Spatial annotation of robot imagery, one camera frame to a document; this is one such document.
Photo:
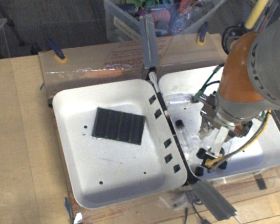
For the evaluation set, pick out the black ribbed rectangular panel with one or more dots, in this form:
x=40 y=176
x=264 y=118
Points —
x=118 y=126

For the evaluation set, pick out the white plastic tray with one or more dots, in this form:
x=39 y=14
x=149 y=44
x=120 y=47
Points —
x=126 y=162
x=269 y=152

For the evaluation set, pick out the clear plastic bottle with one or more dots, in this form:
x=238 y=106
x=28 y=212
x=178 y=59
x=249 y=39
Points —
x=178 y=100

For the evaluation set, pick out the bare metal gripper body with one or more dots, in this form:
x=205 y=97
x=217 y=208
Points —
x=210 y=108

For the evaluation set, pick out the clear plastic storage bin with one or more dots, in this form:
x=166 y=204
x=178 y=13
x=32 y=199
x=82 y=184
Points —
x=122 y=26

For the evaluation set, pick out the clear bottle with black cap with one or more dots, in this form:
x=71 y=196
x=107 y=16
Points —
x=184 y=135

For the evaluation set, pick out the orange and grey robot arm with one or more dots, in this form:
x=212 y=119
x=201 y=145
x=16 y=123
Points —
x=262 y=65

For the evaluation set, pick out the small black cap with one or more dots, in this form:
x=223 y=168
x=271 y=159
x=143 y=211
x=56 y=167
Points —
x=199 y=171

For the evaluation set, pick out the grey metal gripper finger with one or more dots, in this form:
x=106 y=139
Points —
x=204 y=129

